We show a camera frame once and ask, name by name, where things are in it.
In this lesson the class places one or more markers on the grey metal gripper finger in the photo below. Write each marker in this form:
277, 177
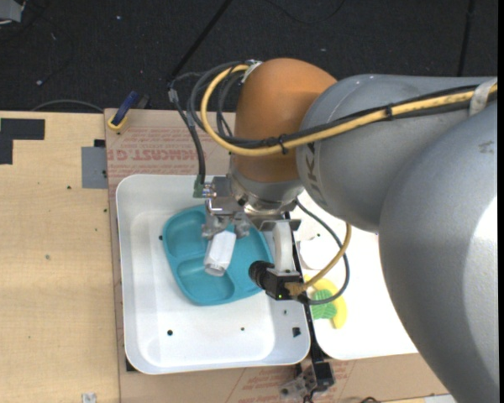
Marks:
213, 230
242, 227

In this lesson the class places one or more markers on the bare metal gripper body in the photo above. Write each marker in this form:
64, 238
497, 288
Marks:
220, 202

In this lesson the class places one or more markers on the small white bottle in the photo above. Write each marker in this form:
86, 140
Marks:
219, 253

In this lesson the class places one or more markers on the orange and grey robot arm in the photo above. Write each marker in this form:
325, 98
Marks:
403, 174

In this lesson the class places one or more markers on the blue divided plate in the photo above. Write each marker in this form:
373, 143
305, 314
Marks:
193, 267

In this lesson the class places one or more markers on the brown cardboard board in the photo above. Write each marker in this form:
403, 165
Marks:
159, 149

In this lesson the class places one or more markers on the white plastic tray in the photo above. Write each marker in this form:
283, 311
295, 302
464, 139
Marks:
201, 338
361, 334

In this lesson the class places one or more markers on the green toy leaf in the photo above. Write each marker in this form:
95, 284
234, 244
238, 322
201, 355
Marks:
321, 307

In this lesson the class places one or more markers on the yellow banana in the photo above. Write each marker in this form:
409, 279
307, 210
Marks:
341, 314

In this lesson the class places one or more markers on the black cylinder on white bracket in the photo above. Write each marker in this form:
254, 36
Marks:
282, 250

